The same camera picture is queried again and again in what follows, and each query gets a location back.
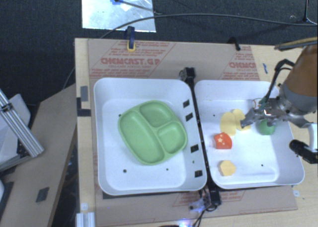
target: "toy sink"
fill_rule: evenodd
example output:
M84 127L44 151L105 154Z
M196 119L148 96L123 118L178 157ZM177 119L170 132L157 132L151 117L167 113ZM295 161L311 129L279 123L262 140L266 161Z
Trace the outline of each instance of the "toy sink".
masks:
M255 124L250 130L237 131L231 137L230 150L214 146L213 137L221 132L221 116L234 109L246 113L254 99L267 93L269 85L231 80L196 83L203 152L192 93L186 83L176 79L98 80L94 102L101 189L110 195L200 190L208 175L204 155L209 175L224 189L302 182L304 169L289 149L293 136L287 122L278 122L274 134L268 136L261 135ZM271 97L277 94L275 88ZM235 165L231 176L221 175L223 160Z
M277 122L273 135L261 135L257 125L238 131L232 137L231 150L217 150L213 136L220 133L220 119L227 111L247 113L254 99L261 99L270 83L265 81L201 80L195 85L204 143L213 181L224 189L293 185L303 181L305 173L300 157L289 149L293 135L288 122ZM279 91L273 88L270 97ZM222 176L217 166L230 160L236 171Z
M105 193L196 191L205 186L201 140L186 83L102 78L95 83L94 101L98 181ZM139 138L131 133L135 129Z

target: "metal sheet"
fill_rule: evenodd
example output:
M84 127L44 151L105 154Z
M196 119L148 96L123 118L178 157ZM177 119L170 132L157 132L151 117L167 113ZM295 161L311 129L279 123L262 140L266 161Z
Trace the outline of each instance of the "metal sheet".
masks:
M116 3L112 0L82 0L83 28L114 29L126 22L154 15L152 0L123 1L124 3ZM156 31L153 19L140 21L132 26L136 31Z

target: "black clip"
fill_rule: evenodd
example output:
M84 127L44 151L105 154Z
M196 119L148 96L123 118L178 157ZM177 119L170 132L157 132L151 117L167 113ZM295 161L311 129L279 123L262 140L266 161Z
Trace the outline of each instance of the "black clip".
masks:
M135 43L135 28L133 26L128 26L125 30L124 39L129 39L127 43L127 50L128 52L134 52L136 50L136 43Z
M236 40L236 38L235 38L234 36L232 36L232 37L228 40L227 43L229 43L229 44L234 43L236 50L237 50L237 51L240 51L240 46L239 46L238 41Z
M21 141L18 140L18 146L16 148L16 153L20 155L20 158L30 155L25 147L22 145Z
M1 106L0 111L7 112L7 111L9 111L12 108L13 108L12 103L8 103L8 104L6 104L4 106Z

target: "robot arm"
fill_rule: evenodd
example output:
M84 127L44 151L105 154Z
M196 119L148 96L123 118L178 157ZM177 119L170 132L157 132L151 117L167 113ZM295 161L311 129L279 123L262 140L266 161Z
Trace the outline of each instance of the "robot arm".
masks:
M280 87L279 96L269 98L283 65L292 69ZM308 122L304 115L317 110L317 43L303 49L296 63L282 60L275 67L275 75L268 93L259 102L258 109L251 108L241 120L242 128L258 120L266 119L268 126L278 120L290 121L299 128L308 128L311 136L309 147L296 140L290 148L310 163L317 163L317 124Z

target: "wooden board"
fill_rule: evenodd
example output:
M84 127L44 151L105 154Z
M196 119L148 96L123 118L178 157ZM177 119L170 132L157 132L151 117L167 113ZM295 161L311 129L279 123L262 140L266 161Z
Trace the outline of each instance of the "wooden board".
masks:
M3 182L14 182L0 227L51 226L76 137L76 88L72 85L40 104L32 133L45 151L18 165ZM39 190L48 188L44 201Z

